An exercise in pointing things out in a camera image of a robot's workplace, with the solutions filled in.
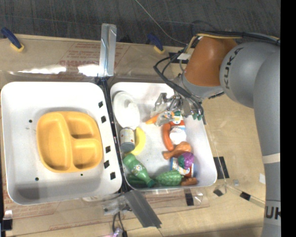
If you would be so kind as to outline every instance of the blue clamp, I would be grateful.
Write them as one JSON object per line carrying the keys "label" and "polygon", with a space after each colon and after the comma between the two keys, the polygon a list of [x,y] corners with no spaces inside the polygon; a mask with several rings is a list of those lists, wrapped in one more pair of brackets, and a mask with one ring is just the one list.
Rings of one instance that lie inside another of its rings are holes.
{"label": "blue clamp", "polygon": [[165,49],[162,46],[161,41],[152,33],[147,34],[147,44],[152,42],[154,44],[154,50],[156,50],[158,53],[163,54],[165,52]]}
{"label": "blue clamp", "polygon": [[1,29],[1,33],[11,41],[10,46],[13,49],[15,49],[18,52],[23,51],[24,46],[22,45],[22,43],[19,42],[18,38],[7,27],[3,27]]}

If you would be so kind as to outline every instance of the gray carpet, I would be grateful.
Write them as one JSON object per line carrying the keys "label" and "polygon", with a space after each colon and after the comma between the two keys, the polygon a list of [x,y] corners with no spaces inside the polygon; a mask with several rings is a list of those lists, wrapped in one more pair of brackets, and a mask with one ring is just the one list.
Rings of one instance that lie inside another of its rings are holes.
{"label": "gray carpet", "polygon": [[0,0],[0,30],[7,27],[19,34],[99,40],[101,24],[111,23],[117,25],[117,40],[146,43],[147,34],[152,32],[164,45],[172,46],[188,43],[191,31],[197,30],[257,32],[280,37],[281,0],[138,2],[171,38],[134,0]]}

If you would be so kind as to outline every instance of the toy food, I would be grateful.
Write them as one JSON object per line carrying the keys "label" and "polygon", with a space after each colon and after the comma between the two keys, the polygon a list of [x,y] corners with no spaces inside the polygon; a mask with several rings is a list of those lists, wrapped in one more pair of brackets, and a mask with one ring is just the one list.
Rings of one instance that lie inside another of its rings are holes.
{"label": "toy food", "polygon": [[133,174],[127,175],[126,180],[131,186],[135,186],[136,188],[146,188],[147,187],[147,184],[144,180],[134,176]]}
{"label": "toy food", "polygon": [[184,177],[194,177],[194,164],[191,167],[184,169],[179,166],[178,158],[171,158],[170,170],[177,170]]}
{"label": "toy food", "polygon": [[135,140],[135,148],[134,150],[130,151],[129,153],[133,155],[138,155],[143,149],[146,144],[146,135],[145,132],[140,128],[136,128],[136,140]]}
{"label": "toy food", "polygon": [[155,185],[155,181],[149,177],[146,167],[138,161],[133,154],[128,154],[123,159],[123,163],[128,167],[134,176],[144,180],[149,188]]}
{"label": "toy food", "polygon": [[159,184],[164,186],[177,186],[180,184],[183,176],[177,170],[164,172],[156,177]]}
{"label": "toy food", "polygon": [[194,154],[192,154],[191,152],[185,152],[178,157],[179,166],[184,169],[188,169],[189,167],[191,167],[193,162]]}
{"label": "toy food", "polygon": [[170,129],[171,129],[171,125],[169,123],[166,123],[162,126],[162,139],[166,149],[169,151],[172,151],[174,149],[174,146],[169,136]]}
{"label": "toy food", "polygon": [[172,157],[179,157],[180,155],[182,155],[185,152],[191,152],[192,148],[191,145],[186,142],[186,141],[182,141],[181,143],[179,143],[174,150],[169,150],[170,152],[164,152],[163,153],[163,158],[165,158],[166,160],[172,158]]}
{"label": "toy food", "polygon": [[123,128],[119,132],[120,145],[122,152],[129,152],[135,149],[135,131],[129,127]]}
{"label": "toy food", "polygon": [[146,124],[155,124],[157,119],[158,119],[158,115],[153,116],[152,118],[150,118],[146,121]]}
{"label": "toy food", "polygon": [[196,185],[196,184],[197,184],[196,177],[184,178],[181,182],[182,186],[189,186],[189,185]]}

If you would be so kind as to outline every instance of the kuka logo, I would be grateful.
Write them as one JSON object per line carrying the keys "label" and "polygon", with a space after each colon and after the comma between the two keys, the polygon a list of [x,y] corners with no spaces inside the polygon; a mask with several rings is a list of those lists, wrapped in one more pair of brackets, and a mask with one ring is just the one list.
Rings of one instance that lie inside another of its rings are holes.
{"label": "kuka logo", "polygon": [[279,219],[279,217],[281,217],[281,211],[278,207],[270,207],[266,206],[265,210],[264,210],[264,217],[267,219]]}
{"label": "kuka logo", "polygon": [[239,53],[239,51],[241,50],[241,49],[243,49],[244,47],[241,47],[241,48],[238,48],[238,49],[236,49],[235,51],[234,51],[234,56],[230,56],[229,57],[229,61],[227,62],[227,66],[225,67],[225,75],[224,75],[224,83],[225,83],[225,86],[226,86],[226,88],[227,89],[229,89],[229,85],[228,85],[228,83],[229,83],[229,81],[228,81],[228,75],[229,75],[229,69],[230,69],[230,66],[231,66],[231,61],[236,57],[236,55]]}

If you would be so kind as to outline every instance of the white container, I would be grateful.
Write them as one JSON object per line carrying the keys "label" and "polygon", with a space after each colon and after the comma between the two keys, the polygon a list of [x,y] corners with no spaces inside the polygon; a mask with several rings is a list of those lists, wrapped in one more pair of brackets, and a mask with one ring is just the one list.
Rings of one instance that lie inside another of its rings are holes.
{"label": "white container", "polygon": [[[145,124],[150,119],[150,112],[159,97],[160,93],[167,93],[170,97],[173,95],[173,90],[164,83],[146,83],[146,82],[118,82],[111,87],[111,98],[114,99],[115,94],[120,91],[129,93],[140,111],[139,127],[146,134],[146,144],[144,150],[136,155],[139,160],[148,170],[151,178],[155,178],[158,174],[170,170],[170,161],[163,158],[162,152],[167,151],[163,141],[161,127],[154,124]],[[216,182],[217,170],[214,163],[212,151],[209,145],[208,137],[205,131],[203,121],[194,120],[192,116],[184,118],[186,126],[186,141],[190,143],[192,151],[195,155],[194,161],[194,176],[198,183],[193,186],[184,186],[184,188],[205,187]],[[130,171],[124,166],[125,174],[130,174]],[[144,188],[143,190],[165,190],[179,189],[183,186],[176,187],[157,187]]]}
{"label": "white container", "polygon": [[[11,82],[1,90],[7,191],[18,204],[113,194],[122,183],[111,123],[102,90],[90,82]],[[97,122],[103,158],[92,169],[56,173],[40,161],[39,118],[53,111],[78,111]]]}

